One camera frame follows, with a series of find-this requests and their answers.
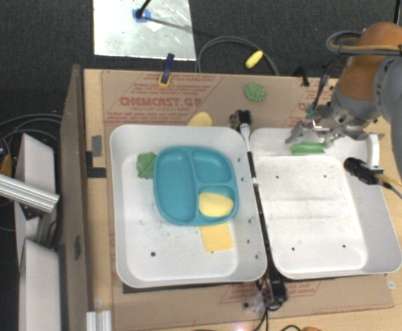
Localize yellow oval toy food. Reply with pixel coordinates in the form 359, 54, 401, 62
197, 192, 235, 219

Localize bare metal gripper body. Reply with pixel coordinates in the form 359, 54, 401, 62
305, 103, 373, 141

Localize green dotted round biscuit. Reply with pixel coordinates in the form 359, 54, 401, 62
243, 81, 268, 103

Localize thin black and white rod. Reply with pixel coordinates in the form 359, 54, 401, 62
239, 122, 278, 283

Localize black cylinder on white bracket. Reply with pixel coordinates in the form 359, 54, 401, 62
343, 132, 385, 185

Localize green lettuce leaf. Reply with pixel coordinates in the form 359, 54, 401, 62
135, 151, 159, 181

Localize brown cardboard board red print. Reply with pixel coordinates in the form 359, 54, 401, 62
100, 70, 395, 317

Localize black block with thin wires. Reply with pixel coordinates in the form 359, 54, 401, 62
229, 109, 254, 131
244, 277, 288, 312

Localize green pea pod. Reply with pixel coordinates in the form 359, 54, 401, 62
290, 141, 326, 157

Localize yellow oblong toy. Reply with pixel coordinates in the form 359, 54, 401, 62
245, 50, 265, 70

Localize white plastic tray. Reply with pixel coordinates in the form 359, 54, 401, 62
248, 126, 402, 281
109, 123, 268, 289

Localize yellow round toy food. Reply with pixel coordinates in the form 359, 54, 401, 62
187, 111, 213, 128

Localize blue divided plate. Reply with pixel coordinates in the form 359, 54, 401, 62
152, 145, 240, 227

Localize yellow cheese slice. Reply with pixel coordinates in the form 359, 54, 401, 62
199, 221, 235, 254

